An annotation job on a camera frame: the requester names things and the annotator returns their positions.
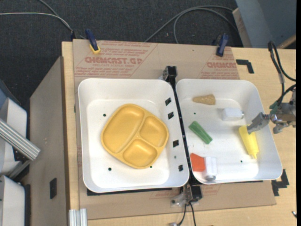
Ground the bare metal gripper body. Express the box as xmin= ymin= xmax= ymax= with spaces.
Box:
xmin=269 ymin=102 xmax=297 ymax=128

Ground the yellow squeeze bottle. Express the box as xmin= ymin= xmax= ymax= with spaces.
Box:
xmin=238 ymin=125 xmax=260 ymax=160

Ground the small white carton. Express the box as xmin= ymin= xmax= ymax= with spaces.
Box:
xmin=221 ymin=107 xmax=245 ymax=122

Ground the white plastic tray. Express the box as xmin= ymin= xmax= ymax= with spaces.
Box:
xmin=77 ymin=77 xmax=191 ymax=194
xmin=175 ymin=78 xmax=284 ymax=186

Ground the tan toy cone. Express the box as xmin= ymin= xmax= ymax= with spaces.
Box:
xmin=192 ymin=94 xmax=217 ymax=106

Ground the green oblong toy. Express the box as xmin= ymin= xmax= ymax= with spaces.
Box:
xmin=188 ymin=121 xmax=214 ymax=145

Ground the orange carton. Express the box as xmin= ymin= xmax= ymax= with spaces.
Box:
xmin=190 ymin=152 xmax=207 ymax=173

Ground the thin black rod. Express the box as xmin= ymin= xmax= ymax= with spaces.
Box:
xmin=170 ymin=76 xmax=194 ymax=186

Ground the yellow divided plate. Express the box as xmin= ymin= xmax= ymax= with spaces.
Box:
xmin=100 ymin=103 xmax=170 ymax=170

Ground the brown cardboard board red print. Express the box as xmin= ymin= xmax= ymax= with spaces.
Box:
xmin=72 ymin=39 xmax=277 ymax=220

